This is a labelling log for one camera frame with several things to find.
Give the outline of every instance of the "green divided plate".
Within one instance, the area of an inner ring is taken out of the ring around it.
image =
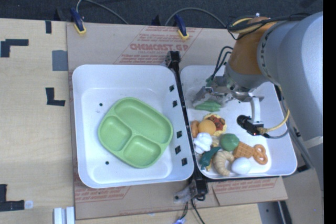
[[[136,168],[153,165],[172,137],[171,122],[153,107],[132,97],[117,101],[98,128],[100,143]]]

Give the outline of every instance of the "orange pretzel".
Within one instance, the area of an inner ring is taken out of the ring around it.
[[[267,164],[268,158],[264,146],[257,144],[253,148],[255,149],[253,152],[253,158],[256,160],[256,162],[262,165]]]

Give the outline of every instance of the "toy food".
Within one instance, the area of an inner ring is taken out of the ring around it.
[[[201,165],[201,170],[204,170],[205,167],[210,165],[211,158],[221,149],[220,146],[213,147],[211,150],[203,153],[201,159],[199,160],[199,164]]]
[[[228,176],[230,171],[226,169],[225,163],[226,161],[233,162],[234,156],[228,151],[218,151],[213,158],[213,165],[217,172],[223,176]]]
[[[195,109],[197,109],[197,110],[206,110],[206,111],[209,111],[209,112],[219,111],[220,108],[221,108],[221,105],[218,104],[214,100],[207,100],[207,101],[203,102],[202,104],[198,104],[197,106],[195,106]]]
[[[225,151],[233,151],[239,144],[239,138],[235,134],[224,134],[220,137],[219,143]]]
[[[220,136],[222,133],[226,131],[225,120],[217,114],[210,113],[208,115],[205,115],[203,120],[210,120],[213,123],[215,123],[216,131],[213,134],[214,136]]]
[[[212,138],[209,133],[199,133],[194,139],[195,152],[202,154],[211,149]]]
[[[212,146],[216,147],[216,146],[220,146],[219,145],[219,137],[218,136],[211,136],[212,137]]]
[[[265,165],[268,162],[268,158],[266,155],[266,150],[263,145],[255,145],[253,152],[253,158],[256,160],[258,164]]]
[[[202,120],[198,125],[198,131],[200,133],[213,135],[216,132],[216,125],[211,120]]]
[[[193,138],[196,138],[198,135],[198,125],[199,125],[199,121],[191,122],[191,135],[193,136]]]
[[[233,161],[231,170],[238,175],[246,175],[251,170],[251,162],[246,157],[239,157]]]
[[[239,157],[251,158],[253,156],[253,152],[254,152],[253,147],[240,141],[238,143],[238,146],[233,151],[233,155],[235,156],[235,158]]]

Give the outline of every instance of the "toy egg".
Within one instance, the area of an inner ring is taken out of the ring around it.
[[[232,163],[231,170],[238,175],[246,175],[251,170],[251,162],[248,158],[239,157]]]

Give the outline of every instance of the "white tray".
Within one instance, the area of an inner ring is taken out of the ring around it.
[[[83,65],[73,72],[72,84],[78,172],[85,185],[106,188],[163,183],[186,180],[192,175],[194,163],[171,70],[163,66]],[[102,118],[124,97],[147,103],[173,125],[169,146],[151,167],[134,168],[99,142],[97,130]]]
[[[187,107],[187,115],[189,122],[193,120],[201,121],[203,117],[210,113],[208,111],[196,110],[192,106],[196,93],[205,85],[205,80],[214,72],[214,66],[187,66],[181,71],[181,83],[183,94]],[[217,76],[224,74],[222,67]],[[260,102],[260,117],[265,127],[273,127],[278,125],[283,119],[280,103],[278,101],[274,85],[270,82],[262,84],[253,94],[255,96],[265,97]],[[239,115],[251,116],[251,105],[249,102],[238,102],[237,100],[229,101],[228,104],[221,108],[220,111],[214,112],[225,119],[227,124],[226,133],[234,133],[240,141],[254,146],[262,144],[266,149],[268,163],[266,165],[258,164],[253,158],[250,158],[251,171],[247,175],[238,175],[230,173],[225,177],[217,173],[213,168],[210,171],[201,170],[201,173],[210,179],[224,178],[247,178],[247,177],[267,177],[267,176],[283,176],[290,175],[297,168],[297,159],[293,149],[293,145],[289,135],[279,139],[269,139],[262,136],[252,136],[242,129],[236,122]],[[283,125],[281,128],[272,131],[269,135],[278,136],[286,132],[287,127]]]

